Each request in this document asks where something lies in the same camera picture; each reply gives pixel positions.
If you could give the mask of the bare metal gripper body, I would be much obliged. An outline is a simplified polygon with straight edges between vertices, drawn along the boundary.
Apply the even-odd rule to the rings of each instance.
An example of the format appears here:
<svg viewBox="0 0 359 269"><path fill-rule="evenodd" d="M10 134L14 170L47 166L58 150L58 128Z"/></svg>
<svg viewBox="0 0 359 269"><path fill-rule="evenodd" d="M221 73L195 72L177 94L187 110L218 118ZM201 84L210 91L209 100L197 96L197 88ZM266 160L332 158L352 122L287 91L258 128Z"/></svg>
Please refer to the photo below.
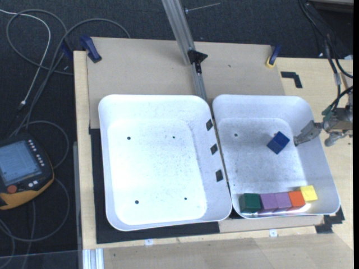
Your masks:
<svg viewBox="0 0 359 269"><path fill-rule="evenodd" d="M349 108L329 110L323 117L323 128L327 132L347 132L353 130L353 113Z"/></svg>

